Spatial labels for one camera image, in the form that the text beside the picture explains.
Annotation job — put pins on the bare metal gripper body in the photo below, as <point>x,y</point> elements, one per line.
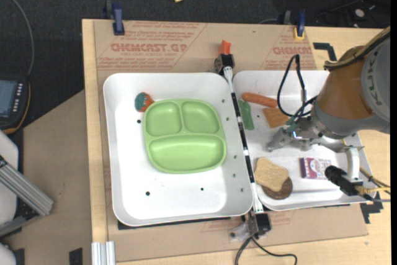
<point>313,132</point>

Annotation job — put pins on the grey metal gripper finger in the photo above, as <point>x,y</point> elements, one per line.
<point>302,145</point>
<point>279,140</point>

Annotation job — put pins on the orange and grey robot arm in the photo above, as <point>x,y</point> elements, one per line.
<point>347,99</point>

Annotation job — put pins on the orange square biscuit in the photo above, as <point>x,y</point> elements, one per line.
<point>274,118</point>

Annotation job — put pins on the purple and white carton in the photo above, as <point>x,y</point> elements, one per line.
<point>313,168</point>

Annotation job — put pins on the thin black and white rod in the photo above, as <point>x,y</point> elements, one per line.
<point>246,149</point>

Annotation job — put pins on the tan toy bread slice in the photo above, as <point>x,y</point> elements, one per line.
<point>270,173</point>

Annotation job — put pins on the orange toy sausage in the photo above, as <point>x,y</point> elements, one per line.
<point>259,99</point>

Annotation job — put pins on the white plastic tray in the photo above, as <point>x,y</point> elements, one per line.
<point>173,195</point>
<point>310,192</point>

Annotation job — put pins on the brown round biscuit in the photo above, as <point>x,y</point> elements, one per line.
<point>283,190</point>

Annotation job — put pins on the green divided plate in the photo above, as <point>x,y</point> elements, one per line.
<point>186,146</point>

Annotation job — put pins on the brown cardboard board red print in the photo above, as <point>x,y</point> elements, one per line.
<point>173,49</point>

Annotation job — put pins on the red and green toy strawberry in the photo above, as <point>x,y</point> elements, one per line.
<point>142,101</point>

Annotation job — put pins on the black cylinder on white bracket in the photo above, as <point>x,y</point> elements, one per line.
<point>342,178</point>

